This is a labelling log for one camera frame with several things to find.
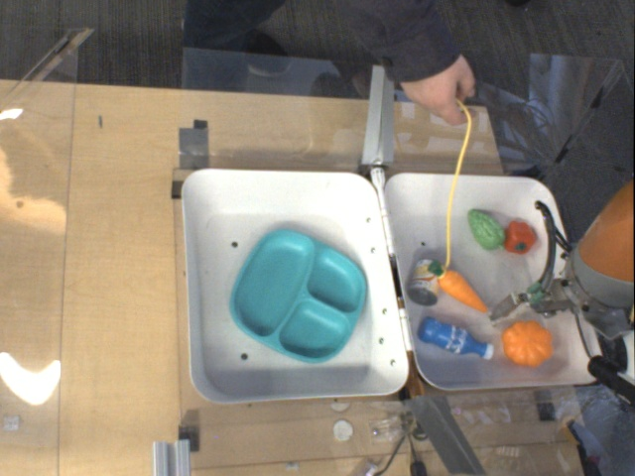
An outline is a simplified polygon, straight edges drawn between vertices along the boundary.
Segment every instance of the orange pumpkin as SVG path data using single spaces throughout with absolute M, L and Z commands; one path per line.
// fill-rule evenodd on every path
M 537 321 L 516 321 L 503 331 L 503 351 L 517 365 L 538 367 L 554 354 L 552 334 Z

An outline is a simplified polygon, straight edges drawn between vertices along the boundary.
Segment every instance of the person's arm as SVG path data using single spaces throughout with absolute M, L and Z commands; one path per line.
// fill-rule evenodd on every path
M 439 15 L 435 0 L 336 0 L 360 42 L 406 94 L 450 124 L 464 121 L 455 99 L 474 77 Z

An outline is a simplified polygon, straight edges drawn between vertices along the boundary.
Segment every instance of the robotic claw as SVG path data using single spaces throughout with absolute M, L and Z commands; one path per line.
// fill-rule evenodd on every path
M 624 185 L 595 218 L 576 246 L 570 245 L 540 201 L 549 235 L 548 260 L 543 275 L 525 292 L 512 293 L 490 314 L 492 322 L 507 317 L 521 305 L 544 316 L 570 310 L 582 316 L 608 341 L 626 341 L 633 359 L 633 180 Z M 567 256 L 560 278 L 554 278 L 557 246 Z M 608 358 L 589 355 L 588 370 L 599 382 L 635 405 L 635 381 Z

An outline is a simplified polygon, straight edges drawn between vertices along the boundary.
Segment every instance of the jeans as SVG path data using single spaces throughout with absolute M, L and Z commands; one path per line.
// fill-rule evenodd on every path
M 184 46 L 243 51 L 249 35 L 285 0 L 188 0 Z

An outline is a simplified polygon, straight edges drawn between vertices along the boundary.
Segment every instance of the yellow string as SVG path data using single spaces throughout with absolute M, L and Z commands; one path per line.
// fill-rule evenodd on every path
M 467 144 L 469 143 L 469 136 L 472 132 L 472 116 L 469 114 L 469 110 L 460 101 L 456 100 L 458 107 L 461 108 L 463 114 L 467 118 L 467 127 L 465 128 L 465 136 L 463 137 L 463 146 L 458 154 L 458 161 L 456 161 L 456 170 L 454 171 L 454 178 L 452 179 L 452 185 L 449 188 L 449 198 L 447 200 L 447 214 L 445 215 L 445 269 L 449 268 L 450 261 L 450 235 L 451 235 L 451 217 L 452 217 L 452 203 L 454 201 L 454 191 L 456 190 L 456 182 L 458 181 L 458 175 L 460 169 L 463 166 L 463 159 L 465 158 L 465 151 L 467 150 Z

